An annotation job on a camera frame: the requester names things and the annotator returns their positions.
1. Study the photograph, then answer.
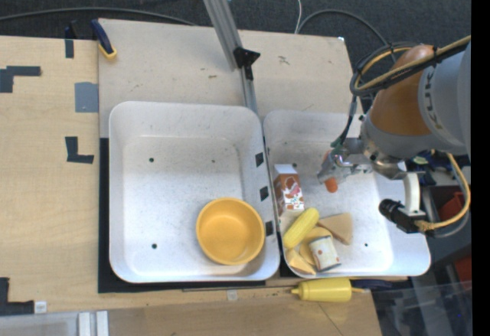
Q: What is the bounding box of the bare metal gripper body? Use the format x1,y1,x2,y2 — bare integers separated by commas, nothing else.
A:
333,137,407,181

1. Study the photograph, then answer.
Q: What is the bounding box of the tan bread slice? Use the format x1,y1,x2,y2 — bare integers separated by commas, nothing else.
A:
316,212,354,246

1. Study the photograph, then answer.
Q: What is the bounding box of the yellow corn cob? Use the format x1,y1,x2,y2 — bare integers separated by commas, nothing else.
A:
282,207,321,250

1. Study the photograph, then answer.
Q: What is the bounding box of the black cylinder on white bracket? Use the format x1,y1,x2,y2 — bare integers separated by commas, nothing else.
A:
378,171,428,234

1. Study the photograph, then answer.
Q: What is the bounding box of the white plastic tray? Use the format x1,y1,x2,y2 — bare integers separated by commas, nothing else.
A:
263,109,433,279
108,100,281,285

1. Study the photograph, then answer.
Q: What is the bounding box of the white can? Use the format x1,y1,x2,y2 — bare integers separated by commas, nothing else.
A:
307,235,342,272

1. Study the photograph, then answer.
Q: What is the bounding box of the yellow cheese wedge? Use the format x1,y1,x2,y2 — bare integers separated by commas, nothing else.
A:
286,247,318,276

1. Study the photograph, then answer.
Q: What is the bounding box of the brown and white carton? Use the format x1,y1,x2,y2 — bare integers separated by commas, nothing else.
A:
273,163,306,217

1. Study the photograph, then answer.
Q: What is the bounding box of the yellow bowl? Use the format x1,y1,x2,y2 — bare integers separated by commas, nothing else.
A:
195,197,266,266

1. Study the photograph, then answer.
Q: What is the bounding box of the yellow mustard bottle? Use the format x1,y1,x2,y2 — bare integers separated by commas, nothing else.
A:
290,276,367,304

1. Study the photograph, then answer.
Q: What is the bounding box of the orange carrot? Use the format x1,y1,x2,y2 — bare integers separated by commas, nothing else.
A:
323,149,340,194

